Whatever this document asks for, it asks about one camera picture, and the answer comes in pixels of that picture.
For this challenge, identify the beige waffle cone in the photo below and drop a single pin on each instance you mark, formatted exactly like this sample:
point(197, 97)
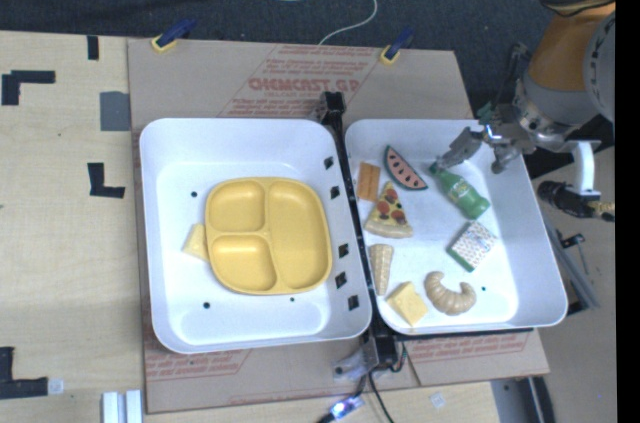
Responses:
point(381, 266)

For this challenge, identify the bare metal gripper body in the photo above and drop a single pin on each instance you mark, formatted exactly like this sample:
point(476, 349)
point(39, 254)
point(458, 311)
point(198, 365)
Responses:
point(510, 126)

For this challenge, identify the green bottle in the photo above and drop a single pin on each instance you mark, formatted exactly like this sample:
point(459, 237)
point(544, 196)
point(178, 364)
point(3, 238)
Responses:
point(462, 193)

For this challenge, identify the brown cardboard board red print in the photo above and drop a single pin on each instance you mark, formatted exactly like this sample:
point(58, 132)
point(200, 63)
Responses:
point(200, 81)

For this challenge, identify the pizza slice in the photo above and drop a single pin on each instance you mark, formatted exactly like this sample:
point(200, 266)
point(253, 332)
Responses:
point(389, 216)

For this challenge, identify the beige croissant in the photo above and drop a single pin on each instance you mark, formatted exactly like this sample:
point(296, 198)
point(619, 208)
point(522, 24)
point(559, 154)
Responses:
point(447, 298)

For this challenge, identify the green and white carton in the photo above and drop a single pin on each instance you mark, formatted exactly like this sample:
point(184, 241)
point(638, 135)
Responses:
point(472, 246)

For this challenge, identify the yellow divided plate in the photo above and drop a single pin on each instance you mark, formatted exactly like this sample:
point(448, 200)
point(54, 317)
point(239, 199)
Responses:
point(295, 236)

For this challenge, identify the yellow cheese wedge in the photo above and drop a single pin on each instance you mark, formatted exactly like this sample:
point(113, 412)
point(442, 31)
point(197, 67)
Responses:
point(196, 243)
point(407, 303)

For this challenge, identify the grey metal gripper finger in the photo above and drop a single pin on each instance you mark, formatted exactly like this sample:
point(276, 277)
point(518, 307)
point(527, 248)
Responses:
point(457, 151)
point(504, 158)

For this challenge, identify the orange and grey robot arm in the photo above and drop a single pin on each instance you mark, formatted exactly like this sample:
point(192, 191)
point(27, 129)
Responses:
point(560, 56)

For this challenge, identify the orange cracker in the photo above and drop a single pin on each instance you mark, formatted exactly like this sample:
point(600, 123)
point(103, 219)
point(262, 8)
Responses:
point(369, 181)

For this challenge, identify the black cylinder on white bracket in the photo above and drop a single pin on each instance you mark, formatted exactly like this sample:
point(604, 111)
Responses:
point(570, 198)

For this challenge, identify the white plastic tray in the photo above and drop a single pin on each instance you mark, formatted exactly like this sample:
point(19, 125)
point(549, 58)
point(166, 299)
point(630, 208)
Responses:
point(520, 236)
point(175, 311)

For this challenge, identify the red watermelon slice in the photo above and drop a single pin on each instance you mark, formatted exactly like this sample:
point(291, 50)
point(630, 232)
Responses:
point(402, 171)

